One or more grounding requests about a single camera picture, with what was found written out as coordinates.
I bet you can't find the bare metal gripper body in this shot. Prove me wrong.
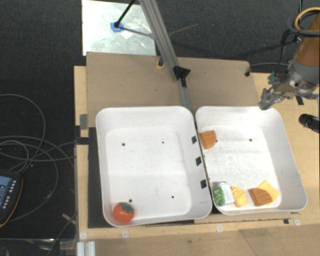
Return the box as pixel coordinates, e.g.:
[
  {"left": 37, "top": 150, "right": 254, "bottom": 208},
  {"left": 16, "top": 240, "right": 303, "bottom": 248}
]
[{"left": 270, "top": 74, "right": 320, "bottom": 100}]

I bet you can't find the white plastic tray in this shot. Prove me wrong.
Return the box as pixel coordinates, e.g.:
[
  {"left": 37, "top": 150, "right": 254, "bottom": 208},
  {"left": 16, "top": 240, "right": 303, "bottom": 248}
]
[
  {"left": 194, "top": 105, "right": 308, "bottom": 217},
  {"left": 95, "top": 105, "right": 214, "bottom": 228}
]

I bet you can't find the orange toy waffle piece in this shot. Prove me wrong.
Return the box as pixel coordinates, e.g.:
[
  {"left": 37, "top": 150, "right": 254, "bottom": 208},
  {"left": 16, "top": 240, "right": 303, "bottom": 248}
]
[
  {"left": 198, "top": 129, "right": 218, "bottom": 150},
  {"left": 247, "top": 187, "right": 274, "bottom": 208}
]

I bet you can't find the yellow toy cheese wedge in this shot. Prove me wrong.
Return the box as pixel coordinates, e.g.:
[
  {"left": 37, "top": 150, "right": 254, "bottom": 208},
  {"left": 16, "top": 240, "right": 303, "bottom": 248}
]
[{"left": 255, "top": 179, "right": 281, "bottom": 207}]

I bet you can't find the yellow toy bread piece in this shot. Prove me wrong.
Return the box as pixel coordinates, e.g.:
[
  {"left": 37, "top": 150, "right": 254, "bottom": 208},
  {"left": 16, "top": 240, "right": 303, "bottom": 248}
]
[{"left": 230, "top": 186, "right": 249, "bottom": 209}]

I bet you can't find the white can with green peas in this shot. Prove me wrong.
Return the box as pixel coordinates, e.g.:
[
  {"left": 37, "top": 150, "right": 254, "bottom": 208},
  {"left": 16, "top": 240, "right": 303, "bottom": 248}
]
[{"left": 212, "top": 181, "right": 236, "bottom": 207}]

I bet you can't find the brown cardboard board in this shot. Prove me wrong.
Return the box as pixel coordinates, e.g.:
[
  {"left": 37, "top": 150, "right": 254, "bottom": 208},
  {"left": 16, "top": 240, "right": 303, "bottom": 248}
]
[{"left": 85, "top": 51, "right": 293, "bottom": 225}]

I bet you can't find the red toy tomato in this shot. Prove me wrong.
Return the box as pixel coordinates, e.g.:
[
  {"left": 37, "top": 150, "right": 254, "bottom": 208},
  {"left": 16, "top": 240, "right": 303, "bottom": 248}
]
[{"left": 112, "top": 201, "right": 136, "bottom": 224}]

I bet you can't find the black cylinder on white bracket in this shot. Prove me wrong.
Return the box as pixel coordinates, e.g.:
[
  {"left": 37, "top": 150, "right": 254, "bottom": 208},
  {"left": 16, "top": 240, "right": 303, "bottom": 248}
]
[{"left": 298, "top": 113, "right": 320, "bottom": 134}]

